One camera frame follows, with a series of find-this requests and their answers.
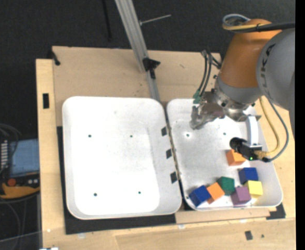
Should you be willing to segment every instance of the blue box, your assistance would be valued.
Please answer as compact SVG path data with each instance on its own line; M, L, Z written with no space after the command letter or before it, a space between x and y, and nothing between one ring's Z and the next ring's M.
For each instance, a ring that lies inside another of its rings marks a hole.
M195 206L199 206L204 201L211 198L210 193L208 192L207 188L202 185L199 188L195 189L189 194L189 198L192 200Z
M251 181L258 181L258 173L256 168L243 168L239 172L239 179L240 183L244 184L245 182L251 180Z

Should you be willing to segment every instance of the cube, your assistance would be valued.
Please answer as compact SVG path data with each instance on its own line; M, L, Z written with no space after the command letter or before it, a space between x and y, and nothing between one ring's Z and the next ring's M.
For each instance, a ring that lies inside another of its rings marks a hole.
M252 198L258 198L263 194L261 181L247 181L244 186L248 188Z
M207 191L211 195L211 197L208 199L209 204L213 203L215 200L221 198L225 194L217 182L207 187Z
M245 157L240 153L235 152L233 149L226 153L226 159L229 166L239 166L246 161Z
M239 172L239 180L241 184L247 181L258 181L258 173L256 168L243 168Z
M246 186L236 187L235 192L231 195L231 200L234 205L242 205L251 201L251 195Z
M220 177L217 180L225 195L230 196L235 191L235 179L228 177Z
M210 193L207 191L204 185L193 190L189 194L189 198L192 200L193 204L197 207L202 204L204 201L208 200L211 197Z

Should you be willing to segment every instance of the empty white tray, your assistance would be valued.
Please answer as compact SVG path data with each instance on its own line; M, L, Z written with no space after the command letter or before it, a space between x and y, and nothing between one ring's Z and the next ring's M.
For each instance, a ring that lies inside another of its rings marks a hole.
M167 215L181 205L163 107L71 97L62 107L66 197L79 219Z
M281 203L283 193L276 175L273 162L245 161L240 166L229 166L226 152L230 150L229 142L233 137L247 139L244 122L235 122L229 117L216 119L207 123L200 130L193 130L190 116L193 99L175 99L168 103L167 113L171 136L175 148L176 161L183 186L185 199L191 208L205 211L211 209L232 209L240 207L274 207ZM256 115L253 107L247 114ZM259 125L259 143L267 150L266 142ZM243 167L256 167L259 180L262 182L263 195L240 206L233 206L230 196L209 204L204 202L195 207L188 198L189 194L201 185L209 186L221 177L234 178L235 185L241 186L238 170Z

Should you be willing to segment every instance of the yellow cube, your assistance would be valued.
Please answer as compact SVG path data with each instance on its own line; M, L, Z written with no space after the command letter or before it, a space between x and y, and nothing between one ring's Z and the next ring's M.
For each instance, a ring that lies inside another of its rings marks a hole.
M252 198L258 198L263 194L261 181L247 181L246 186Z

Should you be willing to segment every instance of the green connector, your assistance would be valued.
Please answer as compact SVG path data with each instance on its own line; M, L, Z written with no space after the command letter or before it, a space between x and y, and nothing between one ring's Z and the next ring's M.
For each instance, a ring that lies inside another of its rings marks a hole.
M193 98L196 99L199 96L199 94L200 94L200 90L197 90L193 95Z
M201 100L201 96L198 96L197 98L194 99L193 104L199 104Z

